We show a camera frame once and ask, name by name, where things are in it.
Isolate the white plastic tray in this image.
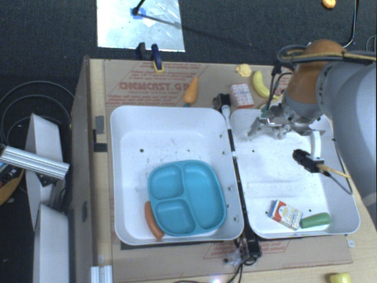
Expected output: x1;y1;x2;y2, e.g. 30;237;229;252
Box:
229;108;361;239
110;104;246;246

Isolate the yellow rounded block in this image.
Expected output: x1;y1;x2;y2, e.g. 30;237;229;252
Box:
329;272;351;283

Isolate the pale yellow toy food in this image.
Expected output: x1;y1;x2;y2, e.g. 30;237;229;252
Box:
235;64;253;77

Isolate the thin black and white rod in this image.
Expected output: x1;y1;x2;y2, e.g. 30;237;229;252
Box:
223;104;252;247

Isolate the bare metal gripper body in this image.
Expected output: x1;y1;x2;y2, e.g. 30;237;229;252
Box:
260;101;313;136

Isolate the brown cardboard board red print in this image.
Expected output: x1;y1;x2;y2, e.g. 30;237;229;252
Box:
103;59;353;282

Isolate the green cylinder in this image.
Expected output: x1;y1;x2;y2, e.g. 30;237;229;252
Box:
299;212;332;229

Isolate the yellow banana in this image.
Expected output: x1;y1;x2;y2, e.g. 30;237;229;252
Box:
252;70;281;100

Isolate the black block with thin wires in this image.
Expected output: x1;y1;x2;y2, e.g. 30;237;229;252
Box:
223;233;263;267
213;93;232;112

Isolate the orange toy carrot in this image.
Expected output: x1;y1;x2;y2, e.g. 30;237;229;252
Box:
182;76;199;108

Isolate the red white yellow carton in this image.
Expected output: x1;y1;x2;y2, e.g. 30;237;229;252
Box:
267;199;303;231

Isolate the orange toy sausage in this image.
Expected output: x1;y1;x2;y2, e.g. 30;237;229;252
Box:
144;200;165;241

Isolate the black cylinder on white bracket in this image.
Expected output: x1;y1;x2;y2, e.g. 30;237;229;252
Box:
292;130;326;173

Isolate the red and white carton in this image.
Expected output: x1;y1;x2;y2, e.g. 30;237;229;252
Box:
230;83;255;110

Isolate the blue divided plate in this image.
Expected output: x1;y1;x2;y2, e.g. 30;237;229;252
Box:
147;159;228;237

